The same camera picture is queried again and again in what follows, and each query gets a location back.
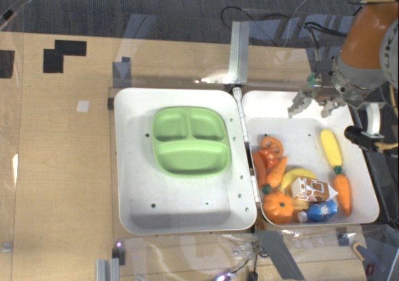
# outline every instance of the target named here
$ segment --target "green plate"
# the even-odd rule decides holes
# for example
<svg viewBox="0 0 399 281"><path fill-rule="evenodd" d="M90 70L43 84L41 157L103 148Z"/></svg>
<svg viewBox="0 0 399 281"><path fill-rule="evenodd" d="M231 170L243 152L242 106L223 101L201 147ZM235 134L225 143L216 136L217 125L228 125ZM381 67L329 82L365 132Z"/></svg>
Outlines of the green plate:
<svg viewBox="0 0 399 281"><path fill-rule="evenodd" d="M231 162L226 126L216 112L170 107L156 113L152 145L159 168L172 176L221 174Z"/></svg>

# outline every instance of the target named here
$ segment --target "toy carrot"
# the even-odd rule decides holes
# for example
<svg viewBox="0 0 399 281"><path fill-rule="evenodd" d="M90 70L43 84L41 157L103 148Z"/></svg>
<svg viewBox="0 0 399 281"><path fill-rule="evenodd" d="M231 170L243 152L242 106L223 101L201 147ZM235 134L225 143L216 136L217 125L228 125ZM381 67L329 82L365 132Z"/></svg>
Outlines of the toy carrot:
<svg viewBox="0 0 399 281"><path fill-rule="evenodd" d="M350 185L348 178L342 174L342 156L337 139L330 130L323 130L320 134L320 139L327 159L337 175L334 179L334 189L338 192L338 203L345 215L349 216L352 207Z"/></svg>
<svg viewBox="0 0 399 281"><path fill-rule="evenodd" d="M258 153L252 154L252 160L254 162L256 172L257 186L259 189L261 189L262 186L266 184L266 167Z"/></svg>
<svg viewBox="0 0 399 281"><path fill-rule="evenodd" d="M262 187L262 191L264 194L268 194L271 189L278 187L286 171L286 166L287 156L283 157L280 162L276 164L275 167L266 176L266 184Z"/></svg>

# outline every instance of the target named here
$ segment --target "wooden surface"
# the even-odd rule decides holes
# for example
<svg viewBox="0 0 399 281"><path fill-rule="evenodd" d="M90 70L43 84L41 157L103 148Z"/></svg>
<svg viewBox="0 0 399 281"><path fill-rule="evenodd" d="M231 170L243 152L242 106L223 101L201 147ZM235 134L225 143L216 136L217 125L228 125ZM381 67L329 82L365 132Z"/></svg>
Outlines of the wooden surface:
<svg viewBox="0 0 399 281"><path fill-rule="evenodd" d="M87 56L65 56L63 74L43 74L43 49L53 49L55 39L86 40ZM12 38L0 33L0 49L7 49L5 40ZM107 110L112 62L120 61L122 56L131 57L135 80L153 80L157 76L155 83L160 85L163 79L194 81L218 69L225 72L229 46L25 34L23 51L12 281L91 281L95 279L95 261L108 260L113 242L129 236L120 230L112 202L115 178L111 176ZM249 71L250 79L256 81L303 85L309 64L304 50L250 47ZM6 87L0 88L0 92L5 90ZM80 100L90 101L87 113L77 112ZM208 247L214 245L205 244L202 251L206 254ZM197 249L196 243L190 246ZM174 258L172 253L182 251L170 247L162 250L164 256L170 254ZM331 247L329 252L341 253L338 245ZM308 251L299 250L299 254ZM309 262L309 256L302 257L299 267L309 280L333 280L326 275L329 271L334 273L335 280L347 279L345 274L351 280L363 280L360 261L348 247L345 251L348 256L344 259L342 256L320 259L317 268ZM322 252L324 249L319 247L309 253L323 258ZM10 266L6 262L9 257L2 254L0 268L1 264ZM212 269L202 266L203 272L188 272L189 267L177 265L178 257L175 261L170 266L176 271L150 274L148 280L205 280L204 276L213 275L209 270L219 273L217 268L223 265L215 258ZM260 264L259 272L279 279L270 261ZM9 281L9 275L0 273L0 280Z"/></svg>

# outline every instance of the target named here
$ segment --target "orange carrot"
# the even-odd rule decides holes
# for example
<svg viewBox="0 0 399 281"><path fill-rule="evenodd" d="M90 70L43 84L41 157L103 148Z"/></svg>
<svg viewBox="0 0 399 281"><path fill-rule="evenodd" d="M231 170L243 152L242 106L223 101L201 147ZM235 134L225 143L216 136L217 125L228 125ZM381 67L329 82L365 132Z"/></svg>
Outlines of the orange carrot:
<svg viewBox="0 0 399 281"><path fill-rule="evenodd" d="M252 160L254 161L257 186L259 189L261 189L262 186L266 183L266 167L258 153L252 154Z"/></svg>
<svg viewBox="0 0 399 281"><path fill-rule="evenodd" d="M348 177L338 174L334 179L334 189L338 192L338 203L346 216L350 215L350 186Z"/></svg>
<svg viewBox="0 0 399 281"><path fill-rule="evenodd" d="M267 194L271 189L278 187L282 177L286 171L287 157L283 157L278 164L266 176L266 185L262 187L262 191Z"/></svg>

